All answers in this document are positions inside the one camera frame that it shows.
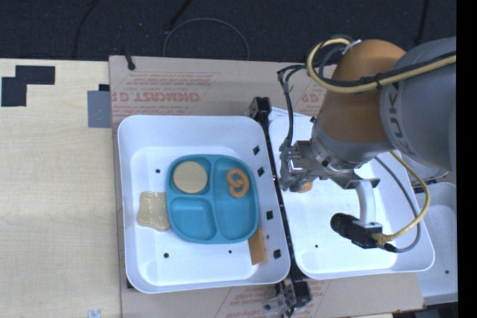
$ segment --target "table surface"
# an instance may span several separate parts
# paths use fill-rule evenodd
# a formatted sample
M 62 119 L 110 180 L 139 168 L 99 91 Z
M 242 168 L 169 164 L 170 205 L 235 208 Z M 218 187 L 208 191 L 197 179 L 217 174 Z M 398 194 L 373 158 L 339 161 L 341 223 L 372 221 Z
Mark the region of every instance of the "table surface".
M 112 130 L 88 127 L 86 96 L 108 63 L 1 59 L 0 77 L 19 63 L 56 79 L 0 107 L 1 315 L 120 317 Z

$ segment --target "cardboard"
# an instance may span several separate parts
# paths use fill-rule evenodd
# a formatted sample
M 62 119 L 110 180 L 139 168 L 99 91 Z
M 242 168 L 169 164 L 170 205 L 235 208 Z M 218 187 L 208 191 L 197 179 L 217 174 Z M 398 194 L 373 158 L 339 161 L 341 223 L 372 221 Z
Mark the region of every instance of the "cardboard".
M 265 317 L 262 303 L 275 295 L 274 285 L 221 287 L 186 292 L 143 294 L 127 287 L 117 128 L 129 115 L 243 115 L 254 97 L 269 97 L 286 109 L 277 71 L 288 63 L 132 57 L 110 57 L 116 202 L 123 317 Z M 291 79 L 294 111 L 317 115 L 326 90 L 305 71 Z M 293 317 L 349 317 L 424 306 L 413 273 L 308 280 L 313 300 Z

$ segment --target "yellow cable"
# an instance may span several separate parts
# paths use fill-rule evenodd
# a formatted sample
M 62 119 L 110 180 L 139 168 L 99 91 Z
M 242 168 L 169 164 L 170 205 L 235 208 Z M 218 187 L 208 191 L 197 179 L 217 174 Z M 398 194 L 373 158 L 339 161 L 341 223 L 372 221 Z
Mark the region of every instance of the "yellow cable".
M 320 42 L 312 49 L 312 51 L 308 55 L 308 58 L 306 59 L 306 70 L 308 72 L 308 75 L 316 83 L 321 85 L 323 88 L 328 89 L 332 92 L 359 93 L 359 92 L 365 92 L 367 90 L 376 89 L 376 86 L 378 85 L 377 81 L 373 81 L 372 83 L 366 83 L 363 85 L 356 85 L 356 86 L 336 86 L 336 85 L 331 85 L 327 83 L 325 80 L 322 80 L 316 75 L 315 71 L 313 70 L 313 59 L 315 58 L 316 52 L 318 51 L 318 49 L 322 47 L 325 47 L 330 44 L 336 44 L 336 43 L 350 44 L 349 40 L 347 39 L 337 38 L 337 39 L 330 39 L 325 42 Z M 433 63 L 430 63 L 426 66 L 421 66 L 420 68 L 415 68 L 402 74 L 396 74 L 388 78 L 383 78 L 382 80 L 379 81 L 379 84 L 387 85 L 389 83 L 394 83 L 397 81 L 406 80 L 408 78 L 415 77 L 419 74 L 424 74 L 428 71 L 433 71 L 435 69 L 443 68 L 444 66 L 448 66 L 455 63 L 457 60 L 456 57 L 457 55 L 454 54 L 453 56 L 447 57 L 442 60 L 434 61 Z
M 392 235 L 385 235 L 383 233 L 375 233 L 371 235 L 371 237 L 377 241 L 378 245 L 383 245 L 389 241 L 394 240 L 395 238 L 398 238 L 401 235 L 404 235 L 409 229 L 415 227 L 424 217 L 426 214 L 427 210 L 429 209 L 429 206 L 431 205 L 431 194 L 429 192 L 429 188 L 427 187 L 427 184 L 421 179 L 419 175 L 416 174 L 416 171 L 414 171 L 410 165 L 408 165 L 402 158 L 396 154 L 396 152 L 391 151 L 391 155 L 396 158 L 396 160 L 401 163 L 405 167 L 407 171 L 409 171 L 414 178 L 417 179 L 421 187 L 423 188 L 424 192 L 426 193 L 426 201 L 424 203 L 424 207 L 421 210 L 421 212 L 418 214 L 418 216 L 415 217 L 414 220 L 412 220 L 408 225 L 406 225 L 404 228 L 401 228 L 399 231 L 396 233 L 393 233 Z

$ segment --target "blue plate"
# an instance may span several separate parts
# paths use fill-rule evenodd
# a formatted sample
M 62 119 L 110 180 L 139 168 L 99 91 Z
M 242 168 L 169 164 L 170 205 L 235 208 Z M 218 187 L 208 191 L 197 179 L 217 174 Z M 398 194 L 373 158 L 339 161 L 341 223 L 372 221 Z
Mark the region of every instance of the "blue plate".
M 178 165 L 193 161 L 207 172 L 205 187 L 187 194 L 175 184 L 173 174 Z M 239 196 L 241 186 L 230 188 L 230 170 L 238 168 L 248 177 L 250 187 Z M 238 174 L 229 176 L 237 180 Z M 224 155 L 190 155 L 175 160 L 166 180 L 167 209 L 172 229 L 184 240 L 196 243 L 226 244 L 247 240 L 259 225 L 259 201 L 255 180 L 241 160 Z

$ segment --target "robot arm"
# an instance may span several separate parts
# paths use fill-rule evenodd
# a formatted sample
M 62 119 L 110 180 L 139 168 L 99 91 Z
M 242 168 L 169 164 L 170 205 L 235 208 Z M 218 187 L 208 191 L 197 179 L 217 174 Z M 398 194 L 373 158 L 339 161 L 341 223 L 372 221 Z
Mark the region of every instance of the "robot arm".
M 407 53 L 382 40 L 333 42 L 346 48 L 331 80 L 323 79 L 312 64 L 327 42 L 308 58 L 310 77 L 328 92 L 309 141 L 282 151 L 279 183 L 282 190 L 303 191 L 319 178 L 356 189 L 361 217 L 337 214 L 332 221 L 333 229 L 345 235 L 340 221 L 351 227 L 367 223 L 362 216 L 370 198 L 363 196 L 369 194 L 362 193 L 363 183 L 375 187 L 379 181 L 362 179 L 354 170 L 379 153 L 397 149 L 417 163 L 452 171 L 456 179 L 456 38 L 428 42 Z M 372 241 L 361 245 L 373 247 Z

